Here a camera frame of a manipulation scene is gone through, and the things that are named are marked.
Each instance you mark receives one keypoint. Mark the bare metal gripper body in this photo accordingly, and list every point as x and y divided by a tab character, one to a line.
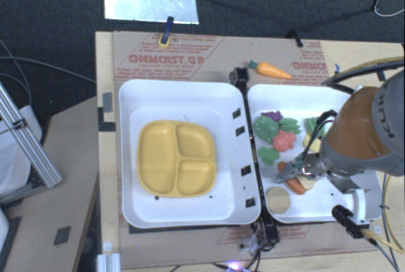
314	167

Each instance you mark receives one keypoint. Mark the beige bread piece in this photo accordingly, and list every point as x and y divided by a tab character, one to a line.
307	183

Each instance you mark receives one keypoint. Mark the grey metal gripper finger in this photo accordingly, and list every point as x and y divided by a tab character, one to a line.
291	167
284	177

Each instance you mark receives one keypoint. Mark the yellow divided plate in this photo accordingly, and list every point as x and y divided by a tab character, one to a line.
158	153

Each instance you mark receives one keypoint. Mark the black cylinder on white bracket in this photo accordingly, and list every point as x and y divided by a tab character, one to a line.
348	218

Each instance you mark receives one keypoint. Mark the yellow corn with green husk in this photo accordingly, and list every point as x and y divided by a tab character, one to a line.
311	138

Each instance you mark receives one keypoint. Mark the brown cardboard board red print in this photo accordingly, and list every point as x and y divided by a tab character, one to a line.
196	55

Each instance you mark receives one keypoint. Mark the orange carrot with green top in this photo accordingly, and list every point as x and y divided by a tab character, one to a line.
272	70

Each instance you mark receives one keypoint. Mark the large green broccoli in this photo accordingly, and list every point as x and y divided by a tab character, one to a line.
265	129

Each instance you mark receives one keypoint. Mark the white plastic tray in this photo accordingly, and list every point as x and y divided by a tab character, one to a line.
316	96
177	96

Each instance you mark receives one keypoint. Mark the orange sausage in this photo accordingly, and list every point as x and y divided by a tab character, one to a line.
297	187

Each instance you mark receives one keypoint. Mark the pink toy food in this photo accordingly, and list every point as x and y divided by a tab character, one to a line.
283	141

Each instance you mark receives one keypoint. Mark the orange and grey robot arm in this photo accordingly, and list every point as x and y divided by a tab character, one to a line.
354	125

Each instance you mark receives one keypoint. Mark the thin black rod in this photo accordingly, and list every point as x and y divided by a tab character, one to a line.
253	141

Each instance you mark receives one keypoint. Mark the purple grapes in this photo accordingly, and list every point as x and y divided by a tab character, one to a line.
272	115

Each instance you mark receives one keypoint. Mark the round tan biscuit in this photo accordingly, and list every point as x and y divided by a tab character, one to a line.
277	200

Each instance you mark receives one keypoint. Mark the small green broccoli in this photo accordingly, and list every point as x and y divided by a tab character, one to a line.
269	155

